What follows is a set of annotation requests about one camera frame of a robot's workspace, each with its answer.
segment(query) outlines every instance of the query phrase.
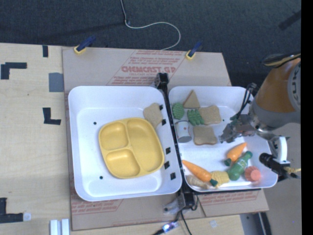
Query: orange carrot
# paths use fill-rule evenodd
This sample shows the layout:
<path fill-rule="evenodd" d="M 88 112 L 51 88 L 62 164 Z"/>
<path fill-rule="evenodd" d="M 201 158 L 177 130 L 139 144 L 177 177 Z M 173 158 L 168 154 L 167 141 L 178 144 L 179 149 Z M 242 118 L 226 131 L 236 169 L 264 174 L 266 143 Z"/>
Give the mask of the orange carrot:
<path fill-rule="evenodd" d="M 232 148 L 227 153 L 227 159 L 224 161 L 225 165 L 230 166 L 231 162 L 235 162 L 240 157 L 245 147 L 246 147 L 246 142 L 243 142 L 235 146 L 234 148 Z"/>
<path fill-rule="evenodd" d="M 182 160 L 182 163 L 201 181 L 210 182 L 213 186 L 217 185 L 218 182 L 212 179 L 212 174 L 206 169 L 186 160 Z"/>

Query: toy bottle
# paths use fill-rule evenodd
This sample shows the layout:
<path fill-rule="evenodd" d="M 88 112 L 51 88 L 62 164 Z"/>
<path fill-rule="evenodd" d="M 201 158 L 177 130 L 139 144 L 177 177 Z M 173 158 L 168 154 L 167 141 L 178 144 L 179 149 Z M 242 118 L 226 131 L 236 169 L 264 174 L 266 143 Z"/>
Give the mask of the toy bottle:
<path fill-rule="evenodd" d="M 252 157 L 252 152 L 247 151 L 241 158 L 237 159 L 232 167 L 227 171 L 229 179 L 236 181 L 244 173 L 248 166 L 248 160 Z"/>

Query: divided plate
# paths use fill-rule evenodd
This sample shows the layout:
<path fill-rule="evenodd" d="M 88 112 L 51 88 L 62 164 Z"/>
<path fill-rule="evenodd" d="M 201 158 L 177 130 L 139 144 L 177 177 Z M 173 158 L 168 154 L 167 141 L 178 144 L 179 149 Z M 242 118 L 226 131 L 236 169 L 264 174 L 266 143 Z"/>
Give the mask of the divided plate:
<path fill-rule="evenodd" d="M 131 117 L 104 125 L 99 144 L 108 170 L 117 178 L 150 174 L 164 164 L 164 153 L 153 126 Z"/>

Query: toy bread slice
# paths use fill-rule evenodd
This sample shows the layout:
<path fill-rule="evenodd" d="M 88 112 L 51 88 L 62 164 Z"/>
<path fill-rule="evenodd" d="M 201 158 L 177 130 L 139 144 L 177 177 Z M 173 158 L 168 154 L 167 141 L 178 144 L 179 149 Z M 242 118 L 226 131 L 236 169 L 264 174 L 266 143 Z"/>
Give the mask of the toy bread slice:
<path fill-rule="evenodd" d="M 156 128 L 163 120 L 160 106 L 157 103 L 153 103 L 145 108 L 143 110 L 143 116 L 154 128 Z"/>
<path fill-rule="evenodd" d="M 199 113 L 204 120 L 204 124 L 220 123 L 222 121 L 220 115 L 220 109 L 216 105 L 209 107 L 201 107 Z"/>
<path fill-rule="evenodd" d="M 194 143 L 196 145 L 216 144 L 217 138 L 212 127 L 195 126 L 194 127 Z"/>
<path fill-rule="evenodd" d="M 186 100 L 183 102 L 184 108 L 192 109 L 192 108 L 200 108 L 200 103 L 198 101 L 198 97 L 194 90 L 192 90 Z"/>

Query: dark carpet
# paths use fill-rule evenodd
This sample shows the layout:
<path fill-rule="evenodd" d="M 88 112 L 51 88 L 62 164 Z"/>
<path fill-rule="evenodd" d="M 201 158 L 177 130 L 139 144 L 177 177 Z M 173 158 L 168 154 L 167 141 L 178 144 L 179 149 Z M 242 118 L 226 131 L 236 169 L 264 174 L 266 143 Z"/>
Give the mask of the dark carpet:
<path fill-rule="evenodd" d="M 170 50 L 223 53 L 233 86 L 261 85 L 263 57 L 301 50 L 302 0 L 123 0 L 131 26 L 168 22 L 181 32 Z M 0 42 L 164 49 L 177 31 L 164 24 L 130 29 L 120 0 L 0 0 Z"/>

